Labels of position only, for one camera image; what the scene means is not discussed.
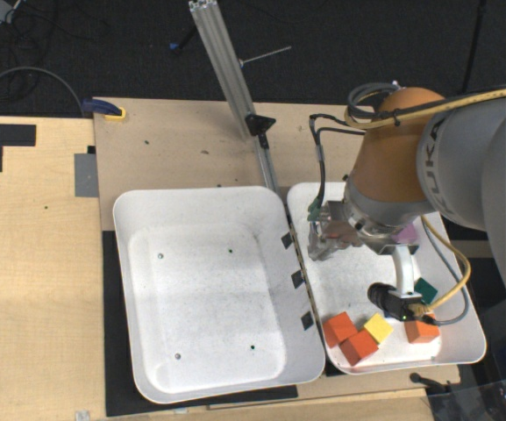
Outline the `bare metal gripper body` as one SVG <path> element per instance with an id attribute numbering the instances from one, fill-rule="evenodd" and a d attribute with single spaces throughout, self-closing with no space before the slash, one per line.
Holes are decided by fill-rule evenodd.
<path id="1" fill-rule="evenodd" d="M 350 202 L 328 201 L 319 212 L 319 245 L 326 249 L 384 249 L 396 243 L 395 235 L 394 226 L 373 220 Z"/>

